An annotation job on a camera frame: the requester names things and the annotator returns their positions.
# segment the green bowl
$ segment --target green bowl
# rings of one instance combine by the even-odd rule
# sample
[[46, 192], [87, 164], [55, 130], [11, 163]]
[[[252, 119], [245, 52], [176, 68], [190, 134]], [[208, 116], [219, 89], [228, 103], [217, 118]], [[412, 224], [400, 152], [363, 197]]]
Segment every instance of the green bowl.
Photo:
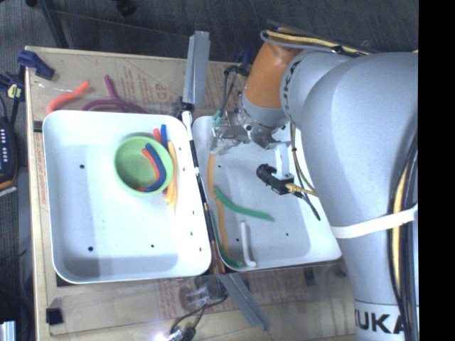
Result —
[[[155, 170], [142, 153], [146, 144], [151, 144], [161, 158], [166, 169], [166, 180], [153, 192], [141, 192], [137, 188], [149, 187], [155, 183]], [[115, 173], [120, 183], [135, 195], [154, 195], [163, 192], [173, 175], [172, 158], [169, 152], [155, 139], [147, 136], [132, 136], [125, 139], [117, 148], [114, 156]]]

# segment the blue tube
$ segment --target blue tube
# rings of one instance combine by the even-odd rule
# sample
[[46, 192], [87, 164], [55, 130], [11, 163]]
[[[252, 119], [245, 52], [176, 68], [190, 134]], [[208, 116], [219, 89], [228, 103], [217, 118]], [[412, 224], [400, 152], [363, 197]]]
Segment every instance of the blue tube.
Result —
[[169, 151], [168, 148], [168, 133], [166, 130], [166, 125], [162, 124], [161, 125], [161, 145], [166, 148], [167, 151]]
[[151, 144], [147, 143], [145, 145], [145, 149], [147, 149], [151, 157], [155, 160], [156, 166], [159, 170], [159, 179], [153, 185], [144, 188], [144, 192], [153, 192], [155, 190], [158, 190], [166, 180], [166, 169], [164, 168], [163, 161], [161, 160], [154, 147], [151, 146]]

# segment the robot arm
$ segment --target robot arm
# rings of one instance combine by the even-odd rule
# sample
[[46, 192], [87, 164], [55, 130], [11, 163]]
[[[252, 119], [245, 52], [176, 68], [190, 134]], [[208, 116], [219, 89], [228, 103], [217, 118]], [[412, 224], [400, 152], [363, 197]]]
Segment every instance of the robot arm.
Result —
[[[379, 230], [338, 239], [353, 287], [358, 341], [419, 337], [417, 219], [401, 227], [410, 246], [395, 255], [399, 266], [393, 266], [390, 250], [399, 227], [388, 229], [381, 220], [417, 201], [417, 70], [416, 53], [345, 55], [265, 43], [240, 106], [218, 130], [224, 151], [249, 141], [271, 149], [277, 144], [272, 134], [290, 121], [301, 131], [330, 225], [349, 232], [379, 219]], [[233, 122], [243, 140], [223, 137]], [[396, 200], [397, 191], [407, 193], [405, 202]], [[414, 310], [405, 310], [403, 302]]]

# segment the white strap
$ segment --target white strap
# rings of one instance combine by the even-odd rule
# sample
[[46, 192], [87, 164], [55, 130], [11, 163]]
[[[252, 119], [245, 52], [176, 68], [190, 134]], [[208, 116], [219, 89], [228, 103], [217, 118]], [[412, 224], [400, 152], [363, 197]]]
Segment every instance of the white strap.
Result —
[[392, 213], [375, 219], [361, 222], [359, 224], [352, 224], [351, 226], [331, 226], [333, 235], [337, 239], [352, 239], [373, 232], [392, 229], [393, 227], [400, 226], [407, 222], [413, 221], [415, 212], [418, 210], [418, 204], [408, 210]]

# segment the white tray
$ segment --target white tray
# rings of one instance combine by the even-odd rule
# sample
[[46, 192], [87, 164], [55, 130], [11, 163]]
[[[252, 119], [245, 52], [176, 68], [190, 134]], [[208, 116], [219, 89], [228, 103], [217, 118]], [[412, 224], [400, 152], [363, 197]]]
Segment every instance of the white tray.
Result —
[[[207, 166], [210, 154], [212, 119], [200, 117], [193, 125], [193, 138], [204, 186], [207, 189]], [[276, 140], [289, 140], [289, 130], [279, 131]], [[306, 172], [302, 156], [300, 136], [296, 138], [299, 162]], [[240, 144], [229, 153], [215, 159], [214, 184], [236, 205], [268, 212], [273, 221], [261, 220], [233, 212], [225, 207], [225, 228], [229, 239], [229, 251], [235, 261], [244, 261], [240, 223], [247, 224], [247, 239], [251, 260], [256, 267], [233, 268], [237, 271], [270, 269], [280, 266], [310, 264], [330, 261], [341, 256], [321, 204], [309, 196], [321, 217], [318, 221], [309, 206], [293, 195], [278, 195], [256, 176], [260, 164], [276, 167], [274, 152], [266, 151], [257, 144]], [[291, 173], [295, 175], [294, 163]], [[215, 201], [208, 191], [209, 206], [217, 218]]]
[[[114, 152], [167, 125], [177, 151], [178, 199], [127, 192]], [[52, 254], [71, 283], [197, 276], [210, 245], [185, 126], [164, 115], [56, 111], [43, 123]]]

